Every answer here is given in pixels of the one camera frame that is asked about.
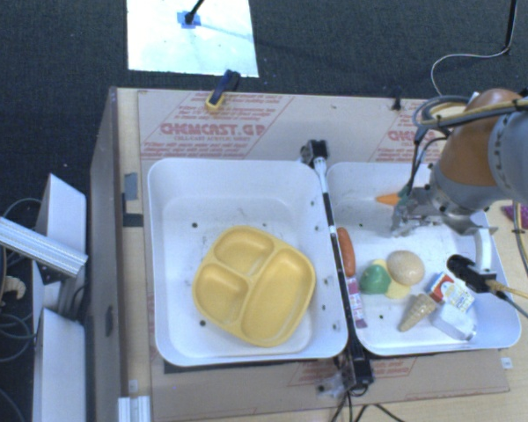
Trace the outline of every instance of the white paper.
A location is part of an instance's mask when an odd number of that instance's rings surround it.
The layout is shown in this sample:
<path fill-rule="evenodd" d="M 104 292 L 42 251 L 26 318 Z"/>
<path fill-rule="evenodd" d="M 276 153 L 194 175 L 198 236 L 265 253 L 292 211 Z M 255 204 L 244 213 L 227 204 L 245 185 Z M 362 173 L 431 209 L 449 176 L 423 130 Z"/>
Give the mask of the white paper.
<path fill-rule="evenodd" d="M 258 77 L 248 0 L 205 0 L 201 25 L 183 28 L 178 13 L 198 0 L 127 0 L 128 67 L 221 76 L 227 69 Z"/>

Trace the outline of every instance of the purple object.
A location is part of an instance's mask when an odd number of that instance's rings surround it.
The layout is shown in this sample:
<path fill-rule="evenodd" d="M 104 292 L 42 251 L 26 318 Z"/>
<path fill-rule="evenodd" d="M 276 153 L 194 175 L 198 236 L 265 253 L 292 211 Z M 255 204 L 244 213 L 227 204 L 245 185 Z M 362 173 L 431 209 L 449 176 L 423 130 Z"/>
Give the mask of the purple object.
<path fill-rule="evenodd" d="M 508 205 L 505 207 L 501 207 L 502 211 L 507 215 L 509 219 L 514 221 L 514 205 Z M 520 224 L 522 225 L 523 229 L 528 229 L 528 207 L 526 205 L 520 205 L 520 215 L 521 215 L 521 221 Z"/>

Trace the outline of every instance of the green ball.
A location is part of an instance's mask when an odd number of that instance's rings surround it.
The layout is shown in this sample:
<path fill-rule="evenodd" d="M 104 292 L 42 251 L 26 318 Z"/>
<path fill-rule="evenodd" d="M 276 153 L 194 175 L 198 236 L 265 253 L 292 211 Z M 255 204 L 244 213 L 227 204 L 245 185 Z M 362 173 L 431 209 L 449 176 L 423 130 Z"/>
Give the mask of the green ball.
<path fill-rule="evenodd" d="M 391 277 L 384 267 L 373 264 L 363 271 L 360 278 L 360 290 L 363 294 L 385 294 L 391 283 Z"/>

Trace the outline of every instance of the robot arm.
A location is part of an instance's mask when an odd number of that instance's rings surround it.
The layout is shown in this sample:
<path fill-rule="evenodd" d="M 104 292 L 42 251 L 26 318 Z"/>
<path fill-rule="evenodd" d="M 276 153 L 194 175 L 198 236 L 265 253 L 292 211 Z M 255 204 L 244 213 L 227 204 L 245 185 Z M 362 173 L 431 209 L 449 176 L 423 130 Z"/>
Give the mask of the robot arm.
<path fill-rule="evenodd" d="M 506 90 L 485 91 L 469 103 L 466 113 L 518 98 Z M 467 234 L 478 228 L 471 214 L 496 200 L 528 205 L 528 108 L 455 127 L 429 186 L 407 189 L 401 197 L 393 215 L 393 230 L 401 234 L 433 222 Z"/>

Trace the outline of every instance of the white plastic tray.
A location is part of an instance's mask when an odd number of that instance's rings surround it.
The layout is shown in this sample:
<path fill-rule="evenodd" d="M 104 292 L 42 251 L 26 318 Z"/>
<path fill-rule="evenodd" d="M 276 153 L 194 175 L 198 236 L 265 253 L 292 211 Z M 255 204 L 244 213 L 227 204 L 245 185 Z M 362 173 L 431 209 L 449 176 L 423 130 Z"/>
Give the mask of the white plastic tray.
<path fill-rule="evenodd" d="M 337 163 L 328 172 L 328 184 L 336 225 L 345 227 L 356 253 L 358 278 L 374 259 L 387 258 L 396 250 L 410 250 L 421 257 L 426 267 L 425 279 L 411 289 L 411 295 L 423 292 L 434 273 L 446 269 L 446 260 L 454 253 L 475 260 L 473 236 L 459 236 L 445 225 L 421 227 L 409 236 L 393 237 L 390 231 L 392 207 L 378 203 L 379 195 L 396 193 L 407 182 L 409 164 Z M 416 185 L 428 183 L 429 170 L 422 167 Z M 484 213 L 473 220 L 488 226 Z M 497 279 L 506 283 L 495 243 L 491 241 L 491 265 Z M 457 341 L 433 327 L 429 320 L 420 321 L 413 329 L 400 332 L 398 326 L 409 303 L 384 295 L 363 295 L 365 329 L 356 330 L 364 347 L 379 355 L 438 353 L 457 350 L 505 348 L 520 337 L 517 312 L 506 302 L 490 294 L 475 295 L 468 314 L 477 326 L 469 341 Z"/>
<path fill-rule="evenodd" d="M 330 358 L 346 345 L 341 293 L 315 172 L 297 162 L 168 158 L 148 175 L 155 339 L 178 366 Z M 268 231 L 313 263 L 315 291 L 285 343 L 252 346 L 204 320 L 192 282 L 217 237 L 234 225 Z"/>

